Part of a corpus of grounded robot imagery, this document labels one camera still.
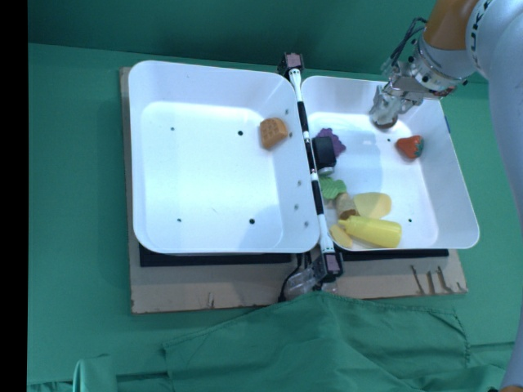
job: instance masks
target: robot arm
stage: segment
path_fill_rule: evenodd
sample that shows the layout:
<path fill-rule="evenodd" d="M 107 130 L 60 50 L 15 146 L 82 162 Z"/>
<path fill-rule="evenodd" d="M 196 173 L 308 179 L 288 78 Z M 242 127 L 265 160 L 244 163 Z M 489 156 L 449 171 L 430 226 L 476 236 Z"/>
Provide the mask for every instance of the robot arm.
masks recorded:
<path fill-rule="evenodd" d="M 415 29 L 418 22 L 425 27 Z M 400 61 L 421 30 L 408 62 Z M 424 99 L 447 96 L 476 71 L 488 80 L 494 134 L 523 234 L 523 0 L 437 0 L 427 21 L 413 21 L 382 69 L 388 83 L 377 88 L 369 112 L 380 128 L 394 126 Z M 523 390 L 523 306 L 502 387 Z"/>

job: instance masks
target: yellow mustard bottle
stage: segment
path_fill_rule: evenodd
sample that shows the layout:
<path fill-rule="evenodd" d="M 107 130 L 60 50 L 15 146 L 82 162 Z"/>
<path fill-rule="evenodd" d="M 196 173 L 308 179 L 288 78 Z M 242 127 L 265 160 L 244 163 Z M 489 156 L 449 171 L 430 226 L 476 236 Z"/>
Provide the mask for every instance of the yellow mustard bottle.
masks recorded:
<path fill-rule="evenodd" d="M 350 216 L 338 224 L 355 238 L 384 248 L 396 248 L 401 240 L 401 225 L 391 220 Z"/>

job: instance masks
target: purple toy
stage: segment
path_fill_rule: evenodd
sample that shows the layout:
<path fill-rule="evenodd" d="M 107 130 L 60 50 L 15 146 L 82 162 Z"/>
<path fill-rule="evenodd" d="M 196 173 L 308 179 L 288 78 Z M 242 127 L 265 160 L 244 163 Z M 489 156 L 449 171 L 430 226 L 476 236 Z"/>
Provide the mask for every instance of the purple toy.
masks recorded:
<path fill-rule="evenodd" d="M 333 140 L 334 155 L 336 157 L 346 150 L 346 146 L 340 141 L 337 135 L 333 134 L 333 130 L 330 127 L 323 128 L 316 136 L 328 136 Z"/>

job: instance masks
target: toy strawberry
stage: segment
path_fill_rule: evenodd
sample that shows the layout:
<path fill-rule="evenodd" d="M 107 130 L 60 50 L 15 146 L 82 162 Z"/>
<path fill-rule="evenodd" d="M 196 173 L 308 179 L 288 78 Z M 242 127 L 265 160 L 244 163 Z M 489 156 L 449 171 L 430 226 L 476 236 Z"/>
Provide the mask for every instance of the toy strawberry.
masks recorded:
<path fill-rule="evenodd" d="M 409 138 L 400 138 L 396 142 L 396 147 L 407 157 L 417 158 L 422 154 L 424 140 L 420 135 Z"/>

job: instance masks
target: toy bread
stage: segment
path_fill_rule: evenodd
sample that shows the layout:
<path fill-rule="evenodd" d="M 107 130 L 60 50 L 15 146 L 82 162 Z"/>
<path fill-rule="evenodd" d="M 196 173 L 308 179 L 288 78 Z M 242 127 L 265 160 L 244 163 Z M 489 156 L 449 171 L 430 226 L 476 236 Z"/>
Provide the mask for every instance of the toy bread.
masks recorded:
<path fill-rule="evenodd" d="M 261 144 L 269 149 L 287 137 L 288 131 L 284 121 L 279 118 L 268 118 L 260 123 Z"/>

